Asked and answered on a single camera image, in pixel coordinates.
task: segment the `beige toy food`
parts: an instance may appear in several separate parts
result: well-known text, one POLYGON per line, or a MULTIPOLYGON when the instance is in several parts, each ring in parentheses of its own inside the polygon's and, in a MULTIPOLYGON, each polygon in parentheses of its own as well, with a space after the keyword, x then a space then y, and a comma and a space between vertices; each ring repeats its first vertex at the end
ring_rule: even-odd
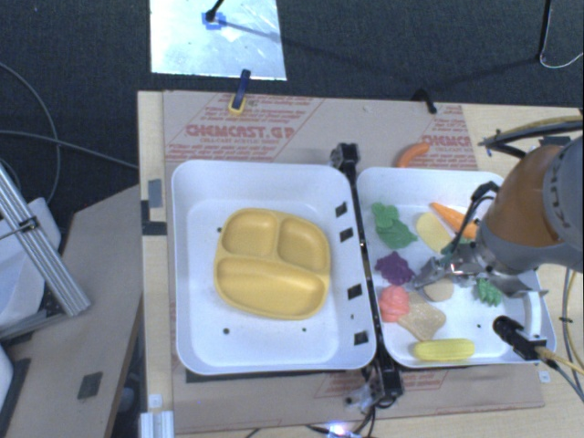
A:
POLYGON ((398 324, 418 340, 430 340, 446 322, 446 315, 426 302, 417 292, 410 292, 410 313, 400 317, 398 324))
POLYGON ((423 293, 432 302, 444 302, 453 296, 454 283, 448 277, 423 287, 423 293))

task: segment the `orange toy food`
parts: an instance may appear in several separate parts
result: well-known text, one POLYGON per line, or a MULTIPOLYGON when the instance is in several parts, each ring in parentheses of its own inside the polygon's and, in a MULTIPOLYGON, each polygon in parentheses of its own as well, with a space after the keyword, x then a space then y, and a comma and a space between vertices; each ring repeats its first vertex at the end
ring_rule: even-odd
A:
POLYGON ((396 167, 407 167, 410 161, 417 156, 421 156, 430 150, 430 144, 427 142, 418 142, 405 150, 405 152, 400 156, 400 159, 396 162, 396 167))
POLYGON ((388 323, 395 323, 400 317, 410 313, 410 296, 401 286, 384 288, 379 304, 381 319, 388 323))
MULTIPOLYGON (((448 206, 444 206, 443 204, 439 203, 430 203, 430 206, 434 209, 436 213, 440 215, 444 219, 444 221, 450 225, 450 227, 455 231, 458 232, 460 230, 460 226, 463 224, 464 214, 455 211, 448 206)), ((471 240, 476 239, 476 224, 471 222, 466 225, 463 231, 463 237, 469 238, 471 240)))

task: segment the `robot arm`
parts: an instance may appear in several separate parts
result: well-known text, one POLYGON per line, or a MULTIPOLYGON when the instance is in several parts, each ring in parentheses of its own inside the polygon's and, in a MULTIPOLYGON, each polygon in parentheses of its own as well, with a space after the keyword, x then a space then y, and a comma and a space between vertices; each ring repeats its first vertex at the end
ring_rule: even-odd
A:
POLYGON ((450 257, 428 261, 415 288, 444 276, 485 274, 513 296, 528 290, 517 275, 541 264, 582 272, 582 138, 526 154, 497 191, 476 241, 455 239, 452 247, 450 257))

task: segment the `orange carrot toy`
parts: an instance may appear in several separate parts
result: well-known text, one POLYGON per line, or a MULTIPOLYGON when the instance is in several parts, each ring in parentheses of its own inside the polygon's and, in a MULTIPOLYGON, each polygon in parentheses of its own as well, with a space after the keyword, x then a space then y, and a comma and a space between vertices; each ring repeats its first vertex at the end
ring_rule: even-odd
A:
POLYGON ((400 156, 396 162, 396 167, 407 167, 410 161, 417 157, 425 154, 430 150, 430 144, 427 142, 418 142, 413 146, 410 146, 405 152, 400 156))
MULTIPOLYGON (((448 206, 444 206, 443 204, 439 203, 430 203, 430 206, 434 209, 440 217, 444 219, 444 221, 455 231, 458 232, 460 230, 460 226, 463 224, 464 214, 455 211, 448 206)), ((476 239, 476 224, 471 222, 466 225, 463 231, 463 237, 469 238, 471 240, 476 239)))

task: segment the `toy bread slice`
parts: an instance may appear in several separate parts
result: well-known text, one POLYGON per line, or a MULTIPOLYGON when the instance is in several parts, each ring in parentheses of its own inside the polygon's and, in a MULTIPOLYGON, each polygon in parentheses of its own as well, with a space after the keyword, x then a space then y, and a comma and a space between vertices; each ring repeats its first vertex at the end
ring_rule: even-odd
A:
POLYGON ((418 340, 432 339, 445 322, 446 315, 417 292, 410 292, 410 313, 398 319, 398 324, 418 340))

